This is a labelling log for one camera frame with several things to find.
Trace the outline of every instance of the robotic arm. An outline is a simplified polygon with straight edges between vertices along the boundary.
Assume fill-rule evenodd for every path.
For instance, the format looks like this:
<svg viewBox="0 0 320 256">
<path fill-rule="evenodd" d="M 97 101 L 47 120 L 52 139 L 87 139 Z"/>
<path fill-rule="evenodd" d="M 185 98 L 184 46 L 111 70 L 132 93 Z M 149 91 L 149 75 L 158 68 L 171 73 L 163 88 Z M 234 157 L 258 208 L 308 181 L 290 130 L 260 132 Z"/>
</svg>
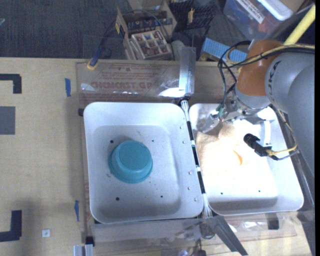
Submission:
<svg viewBox="0 0 320 256">
<path fill-rule="evenodd" d="M 211 119 L 229 121 L 252 119 L 259 111 L 272 104 L 288 116 L 296 144 L 313 176 L 315 173 L 315 51 L 303 47 L 285 47 L 276 40 L 262 40 L 254 44 L 247 60 L 257 61 L 242 66 L 223 112 Z M 259 153 L 258 138 L 247 136 L 245 142 Z"/>
</svg>

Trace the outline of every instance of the gray square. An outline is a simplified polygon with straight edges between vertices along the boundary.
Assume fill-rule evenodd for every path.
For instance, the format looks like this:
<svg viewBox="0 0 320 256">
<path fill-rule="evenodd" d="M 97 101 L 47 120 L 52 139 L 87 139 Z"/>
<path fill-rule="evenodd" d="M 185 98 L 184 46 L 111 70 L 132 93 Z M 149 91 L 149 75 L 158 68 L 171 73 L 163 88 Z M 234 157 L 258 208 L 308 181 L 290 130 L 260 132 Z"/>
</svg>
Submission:
<svg viewBox="0 0 320 256">
<path fill-rule="evenodd" d="M 0 106 L 0 135 L 16 134 L 16 107 Z"/>
</svg>

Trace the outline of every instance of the green object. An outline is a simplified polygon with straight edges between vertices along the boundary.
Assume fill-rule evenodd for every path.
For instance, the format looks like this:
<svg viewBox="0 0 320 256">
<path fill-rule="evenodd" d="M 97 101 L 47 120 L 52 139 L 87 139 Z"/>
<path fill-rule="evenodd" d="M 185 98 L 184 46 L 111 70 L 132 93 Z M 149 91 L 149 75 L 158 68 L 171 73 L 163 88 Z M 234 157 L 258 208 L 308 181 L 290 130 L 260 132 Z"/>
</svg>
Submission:
<svg viewBox="0 0 320 256">
<path fill-rule="evenodd" d="M 135 140 L 119 144 L 109 156 L 111 173 L 120 181 L 139 183 L 149 177 L 153 160 L 149 149 Z"/>
</svg>

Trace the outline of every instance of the white label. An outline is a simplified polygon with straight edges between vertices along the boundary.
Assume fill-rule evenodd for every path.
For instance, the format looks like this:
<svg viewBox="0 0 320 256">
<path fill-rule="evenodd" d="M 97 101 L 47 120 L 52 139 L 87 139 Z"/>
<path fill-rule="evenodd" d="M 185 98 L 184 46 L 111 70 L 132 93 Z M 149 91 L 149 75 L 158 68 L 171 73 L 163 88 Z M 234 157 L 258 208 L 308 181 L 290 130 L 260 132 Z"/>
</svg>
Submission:
<svg viewBox="0 0 320 256">
<path fill-rule="evenodd" d="M 259 24 L 261 24 L 265 16 L 258 10 L 257 7 L 255 7 L 249 0 L 236 0 L 244 9 L 247 10 L 249 14 L 257 21 Z"/>
</svg>

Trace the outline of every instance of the black connector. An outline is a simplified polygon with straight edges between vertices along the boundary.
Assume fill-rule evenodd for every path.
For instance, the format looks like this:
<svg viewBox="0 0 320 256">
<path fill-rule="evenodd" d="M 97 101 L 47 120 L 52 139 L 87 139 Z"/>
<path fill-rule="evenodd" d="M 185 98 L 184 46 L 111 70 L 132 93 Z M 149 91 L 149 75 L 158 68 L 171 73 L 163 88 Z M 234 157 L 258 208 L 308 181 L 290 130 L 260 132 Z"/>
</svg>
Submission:
<svg viewBox="0 0 320 256">
<path fill-rule="evenodd" d="M 247 133 L 243 137 L 244 142 L 256 152 L 260 157 L 267 157 L 267 150 L 270 150 L 271 146 L 261 146 L 258 141 L 260 139 L 257 136 L 252 135 L 251 133 Z"/>
</svg>

